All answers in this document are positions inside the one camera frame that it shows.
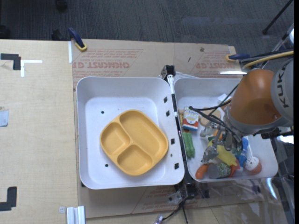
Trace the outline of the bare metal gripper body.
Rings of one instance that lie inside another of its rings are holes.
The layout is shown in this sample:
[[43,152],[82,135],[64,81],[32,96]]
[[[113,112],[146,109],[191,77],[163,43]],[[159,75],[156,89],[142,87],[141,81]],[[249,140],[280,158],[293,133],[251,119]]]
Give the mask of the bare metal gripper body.
[[210,141],[223,146],[227,151],[242,150],[242,136],[230,123],[220,125],[211,122],[210,127],[214,130]]

